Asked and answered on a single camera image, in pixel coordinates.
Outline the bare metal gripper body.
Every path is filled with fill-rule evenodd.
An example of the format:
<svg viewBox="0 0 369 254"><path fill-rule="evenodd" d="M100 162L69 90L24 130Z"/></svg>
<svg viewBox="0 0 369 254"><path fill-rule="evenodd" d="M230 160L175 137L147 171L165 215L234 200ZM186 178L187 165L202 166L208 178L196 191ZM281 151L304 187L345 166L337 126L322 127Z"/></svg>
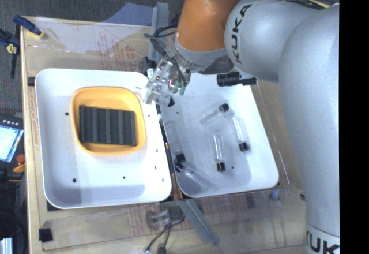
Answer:
<svg viewBox="0 0 369 254"><path fill-rule="evenodd" d="M180 66L175 58L162 58L147 84L148 95L161 95L164 87L169 92L184 95L190 82L191 71Z"/></svg>

